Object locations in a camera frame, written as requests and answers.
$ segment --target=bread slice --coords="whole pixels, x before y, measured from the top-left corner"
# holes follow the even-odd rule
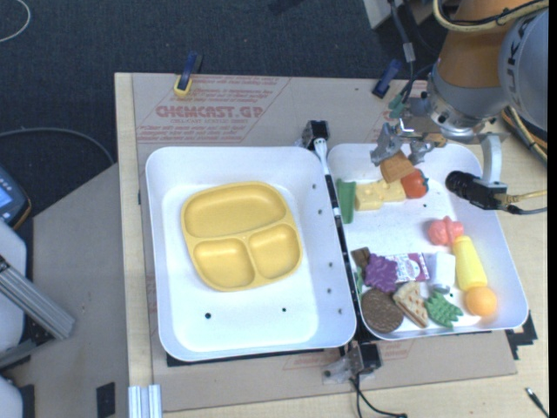
[[[410,281],[402,285],[393,295],[393,300],[418,327],[427,327],[429,319],[424,298],[419,293],[419,282]]]

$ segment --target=toy bread slice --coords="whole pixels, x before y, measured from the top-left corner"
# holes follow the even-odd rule
[[[393,295],[393,300],[397,307],[418,327],[427,327],[427,310],[424,299],[419,293],[419,282],[405,283]]]
[[[390,158],[384,159],[379,165],[381,175],[387,183],[402,179],[414,172],[414,166],[410,159],[402,151],[396,152]]]

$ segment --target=dark carpet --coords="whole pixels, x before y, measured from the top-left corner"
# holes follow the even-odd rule
[[[71,129],[115,160],[116,72],[180,73],[195,50],[206,74],[378,78],[404,58],[392,20],[372,30],[363,0],[23,1],[29,26],[0,43],[0,135]],[[24,21],[21,4],[0,0],[0,38]],[[432,17],[420,30],[438,51],[445,30]],[[414,47],[418,67],[435,59]],[[59,131],[0,136],[0,165],[29,194],[33,215],[110,164],[90,141]]]

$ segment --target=yellow divided plate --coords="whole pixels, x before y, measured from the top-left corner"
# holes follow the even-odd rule
[[[302,260],[290,208],[266,183],[232,183],[197,192],[182,206],[181,219],[196,271],[219,291],[281,280]]]

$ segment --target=wooden table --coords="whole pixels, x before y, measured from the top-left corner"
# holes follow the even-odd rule
[[[142,220],[138,205],[138,155],[132,76],[130,73],[118,73],[115,76],[127,349],[130,385],[148,386],[153,383],[153,368],[145,295]],[[326,98],[327,81],[328,79],[312,79],[307,88],[322,93]],[[364,84],[372,88],[373,82],[370,80]],[[362,85],[362,80],[358,80],[357,84]],[[345,85],[352,86],[355,83],[346,79]],[[469,147],[481,160],[480,147]],[[504,141],[502,151],[504,162],[501,180],[508,184],[509,193],[520,194],[547,188],[547,169],[516,138],[511,137]],[[528,200],[523,207],[545,206],[546,203],[547,198]],[[499,216],[527,296],[538,338],[533,345],[520,347],[520,358],[516,361],[518,373],[497,378],[369,391],[367,396],[376,408],[404,411],[412,418],[449,415],[476,418],[542,416],[528,398],[526,387],[530,387],[546,408],[549,408],[547,214],[519,216],[502,212]],[[329,394],[225,408],[186,410],[166,413],[164,416],[354,417],[355,399],[355,393]],[[364,415],[371,416],[370,413],[366,410]]]

